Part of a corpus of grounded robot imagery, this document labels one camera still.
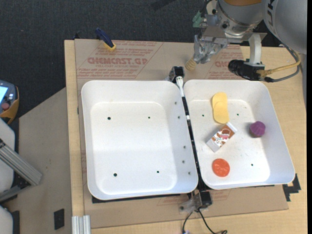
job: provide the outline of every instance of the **yellow cable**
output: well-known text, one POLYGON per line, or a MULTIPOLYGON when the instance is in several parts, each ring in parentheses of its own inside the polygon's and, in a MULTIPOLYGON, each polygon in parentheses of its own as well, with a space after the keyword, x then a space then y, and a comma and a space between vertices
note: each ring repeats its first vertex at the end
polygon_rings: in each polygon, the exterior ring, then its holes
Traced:
POLYGON ((274 69, 269 69, 269 70, 258 70, 257 73, 260 74, 261 77, 265 77, 267 75, 270 75, 270 74, 273 74, 275 72, 278 72, 278 71, 282 71, 282 70, 285 70, 285 69, 288 69, 288 68, 293 68, 293 67, 296 67, 300 64, 301 60, 300 60, 300 56, 297 54, 297 52, 293 52, 298 61, 294 64, 289 64, 289 65, 286 65, 286 66, 281 66, 281 67, 278 67, 278 68, 274 68, 274 69))

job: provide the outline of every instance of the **orange and black object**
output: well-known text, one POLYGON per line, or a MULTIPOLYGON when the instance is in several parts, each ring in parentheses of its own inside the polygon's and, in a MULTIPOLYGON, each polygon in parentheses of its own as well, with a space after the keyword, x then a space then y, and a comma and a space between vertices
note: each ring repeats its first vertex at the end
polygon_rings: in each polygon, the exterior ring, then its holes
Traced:
POLYGON ((0 118, 10 124, 18 112, 19 103, 18 88, 9 82, 0 80, 0 118))

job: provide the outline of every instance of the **empty white tray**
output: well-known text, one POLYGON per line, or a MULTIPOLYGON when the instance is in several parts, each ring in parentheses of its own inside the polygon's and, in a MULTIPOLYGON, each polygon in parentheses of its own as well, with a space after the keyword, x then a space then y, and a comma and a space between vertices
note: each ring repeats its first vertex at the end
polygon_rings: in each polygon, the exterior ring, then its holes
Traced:
POLYGON ((188 103, 195 146, 203 181, 212 189, 286 184, 294 179, 288 152, 267 87, 249 80, 190 80, 184 93, 188 103), (206 142, 223 124, 213 118, 211 99, 225 92, 230 123, 238 130, 218 151, 206 142), (266 125, 264 136, 251 137, 249 126, 255 121, 266 125), (230 173, 219 177, 212 162, 225 159, 230 173))
POLYGON ((198 183, 179 89, 168 81, 92 80, 81 91, 87 181, 101 200, 181 194, 198 183))

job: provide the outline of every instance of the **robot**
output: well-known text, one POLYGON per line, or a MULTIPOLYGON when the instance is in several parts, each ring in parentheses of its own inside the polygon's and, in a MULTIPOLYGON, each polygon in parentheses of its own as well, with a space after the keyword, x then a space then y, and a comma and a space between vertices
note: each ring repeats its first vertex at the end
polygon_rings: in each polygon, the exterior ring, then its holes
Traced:
POLYGON ((296 75, 301 68, 306 104, 308 0, 217 0, 215 9, 207 14, 206 6, 211 1, 205 0, 203 8, 193 18, 193 27, 200 28, 200 33, 194 37, 194 55, 185 64, 186 69, 193 70, 197 64, 207 63, 228 44, 248 41, 250 58, 230 61, 229 70, 248 80, 277 82, 296 75), (265 70, 260 60, 261 41, 265 34, 253 32, 262 21, 294 57, 294 64, 265 70), (297 70, 289 76, 279 79, 268 76, 296 66, 297 70))

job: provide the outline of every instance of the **wooden table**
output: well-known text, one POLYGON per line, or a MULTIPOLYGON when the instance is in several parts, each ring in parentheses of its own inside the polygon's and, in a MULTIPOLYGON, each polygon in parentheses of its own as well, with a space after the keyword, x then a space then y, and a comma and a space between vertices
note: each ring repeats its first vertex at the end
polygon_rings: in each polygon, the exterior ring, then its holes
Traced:
MULTIPOLYGON (((69 124, 69 152, 71 171, 72 215, 83 216, 83 188, 79 140, 78 98, 75 65, 75 43, 64 42, 66 90, 69 124)), ((249 57, 249 47, 241 47, 244 58, 249 57)), ((293 61, 284 48, 262 48, 262 62, 266 69, 290 64, 293 61)), ((288 75, 293 70, 279 74, 288 75)), ((212 230, 228 230, 229 233, 307 233, 307 118, 303 100, 302 75, 276 83, 265 83, 268 87, 286 144, 292 157, 301 190, 291 194, 286 211, 241 214, 207 219, 212 230)), ((183 221, 167 221, 121 227, 92 229, 92 234, 179 234, 183 221)), ((202 219, 190 219, 187 229, 193 234, 209 233, 202 219)))

